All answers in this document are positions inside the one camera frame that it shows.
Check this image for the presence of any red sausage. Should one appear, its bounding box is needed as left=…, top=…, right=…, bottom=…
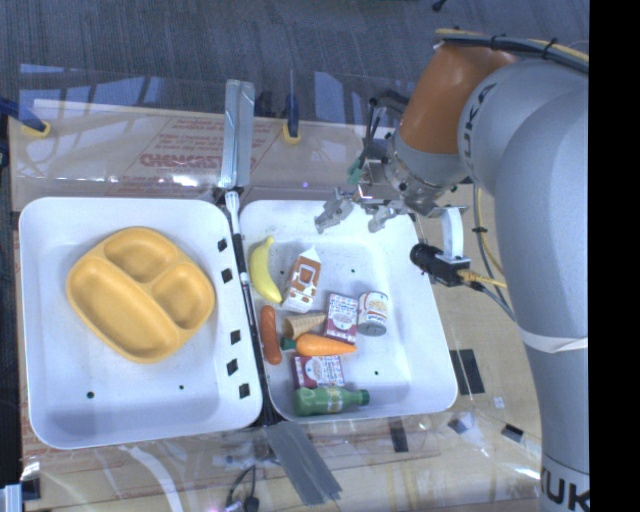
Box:
left=259, top=304, right=284, bottom=366

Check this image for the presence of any brown cardboard board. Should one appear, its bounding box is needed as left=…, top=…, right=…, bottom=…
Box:
left=6, top=112, right=543, bottom=512

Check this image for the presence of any black cylinder on white bracket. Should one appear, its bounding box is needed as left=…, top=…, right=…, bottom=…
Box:
left=409, top=205, right=472, bottom=288

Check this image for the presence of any white plastic tray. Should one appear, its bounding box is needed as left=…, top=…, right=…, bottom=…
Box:
left=238, top=198, right=459, bottom=425
left=17, top=195, right=265, bottom=451

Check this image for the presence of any white and orange carton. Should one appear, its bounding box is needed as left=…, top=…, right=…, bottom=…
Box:
left=280, top=245, right=323, bottom=315

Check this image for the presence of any green bottle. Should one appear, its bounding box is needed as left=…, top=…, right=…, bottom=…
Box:
left=292, top=385, right=371, bottom=418

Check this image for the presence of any dark red printed packet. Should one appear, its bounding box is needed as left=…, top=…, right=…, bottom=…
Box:
left=291, top=354, right=346, bottom=391
left=322, top=292, right=360, bottom=346

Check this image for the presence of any white printed can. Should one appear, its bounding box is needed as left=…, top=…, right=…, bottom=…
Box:
left=356, top=290, right=390, bottom=337

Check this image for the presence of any yellow divided plate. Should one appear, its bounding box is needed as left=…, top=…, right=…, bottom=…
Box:
left=65, top=225, right=217, bottom=365

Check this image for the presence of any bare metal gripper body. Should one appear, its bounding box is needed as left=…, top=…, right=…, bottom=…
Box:
left=355, top=155, right=451, bottom=219

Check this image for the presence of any yellow banana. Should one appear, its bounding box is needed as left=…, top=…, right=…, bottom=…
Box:
left=248, top=235, right=284, bottom=305

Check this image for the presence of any tan ice cream cone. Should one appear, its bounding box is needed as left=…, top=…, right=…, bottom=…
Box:
left=282, top=310, right=328, bottom=342

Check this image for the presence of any orange carrot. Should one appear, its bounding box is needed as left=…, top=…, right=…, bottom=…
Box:
left=279, top=332, right=359, bottom=358

